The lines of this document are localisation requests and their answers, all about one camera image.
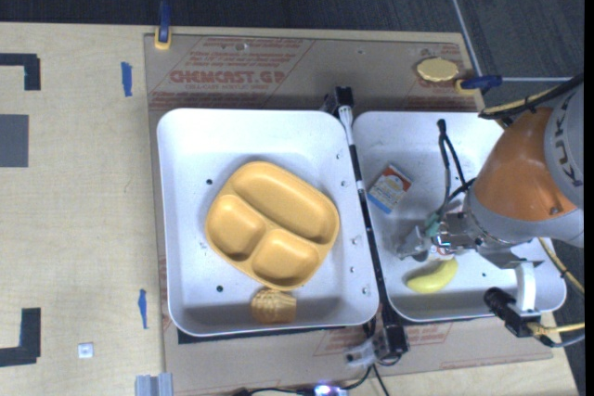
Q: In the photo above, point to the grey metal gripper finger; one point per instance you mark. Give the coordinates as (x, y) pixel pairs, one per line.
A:
(412, 246)

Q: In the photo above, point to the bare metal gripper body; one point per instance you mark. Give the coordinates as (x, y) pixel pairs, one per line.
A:
(457, 231)

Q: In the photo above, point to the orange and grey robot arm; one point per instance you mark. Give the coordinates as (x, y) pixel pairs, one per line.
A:
(520, 171)

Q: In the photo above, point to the yellow banana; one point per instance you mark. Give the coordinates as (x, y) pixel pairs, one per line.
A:
(431, 279)

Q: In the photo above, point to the thin black and white rod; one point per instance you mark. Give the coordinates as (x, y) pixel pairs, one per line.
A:
(366, 208)

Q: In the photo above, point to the orange and blue small carton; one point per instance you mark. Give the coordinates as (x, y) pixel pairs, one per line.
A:
(389, 189)

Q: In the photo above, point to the white plastic tray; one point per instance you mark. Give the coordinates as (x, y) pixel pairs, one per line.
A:
(185, 218)
(404, 139)

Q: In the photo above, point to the orange divided plate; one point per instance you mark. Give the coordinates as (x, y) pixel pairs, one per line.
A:
(274, 222)

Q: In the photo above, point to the tan ridged toy bread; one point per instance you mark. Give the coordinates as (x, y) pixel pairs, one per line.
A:
(274, 307)

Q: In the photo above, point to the pale yellow round biscuit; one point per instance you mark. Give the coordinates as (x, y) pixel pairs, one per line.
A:
(437, 69)

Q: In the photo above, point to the brown cardboard board, red print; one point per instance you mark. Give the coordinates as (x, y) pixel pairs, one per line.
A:
(297, 74)

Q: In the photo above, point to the black cylinder on white bracket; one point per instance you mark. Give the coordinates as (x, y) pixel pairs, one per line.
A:
(510, 310)

